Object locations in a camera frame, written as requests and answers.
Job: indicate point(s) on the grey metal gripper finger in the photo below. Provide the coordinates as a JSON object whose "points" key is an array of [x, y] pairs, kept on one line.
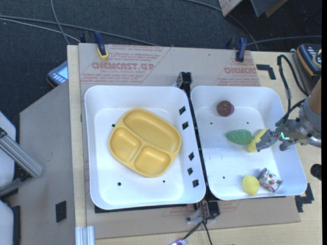
{"points": [[271, 134], [263, 143]]}

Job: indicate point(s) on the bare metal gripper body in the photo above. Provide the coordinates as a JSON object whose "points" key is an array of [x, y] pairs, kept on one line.
{"points": [[299, 133]]}

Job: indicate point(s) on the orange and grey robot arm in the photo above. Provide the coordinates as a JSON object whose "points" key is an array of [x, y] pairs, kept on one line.
{"points": [[314, 98]]}

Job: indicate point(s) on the green grapes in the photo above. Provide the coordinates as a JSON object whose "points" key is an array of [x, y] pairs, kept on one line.
{"points": [[238, 136]]}

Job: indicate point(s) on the white plastic tray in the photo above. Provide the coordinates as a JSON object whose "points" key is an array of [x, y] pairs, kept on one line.
{"points": [[230, 162], [107, 187]]}

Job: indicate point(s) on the strawberry print can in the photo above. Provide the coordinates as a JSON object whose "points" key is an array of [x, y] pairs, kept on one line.
{"points": [[271, 181]]}

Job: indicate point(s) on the yellow lemon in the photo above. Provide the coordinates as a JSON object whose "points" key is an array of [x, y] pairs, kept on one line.
{"points": [[251, 185]]}

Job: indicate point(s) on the brown biscuit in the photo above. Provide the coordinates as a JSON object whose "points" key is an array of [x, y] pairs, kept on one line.
{"points": [[225, 108]]}

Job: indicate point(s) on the thin black rod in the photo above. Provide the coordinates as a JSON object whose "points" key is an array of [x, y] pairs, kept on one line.
{"points": [[198, 142]]}

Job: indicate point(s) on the yellow divided plate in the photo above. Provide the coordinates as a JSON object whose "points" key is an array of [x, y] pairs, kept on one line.
{"points": [[143, 142]]}

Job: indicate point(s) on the brown cardboard board, red print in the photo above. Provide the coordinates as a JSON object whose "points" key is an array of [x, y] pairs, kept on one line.
{"points": [[153, 60]]}

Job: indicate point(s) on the black cylinder on white bracket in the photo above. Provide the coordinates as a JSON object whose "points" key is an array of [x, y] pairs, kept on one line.
{"points": [[316, 171]]}

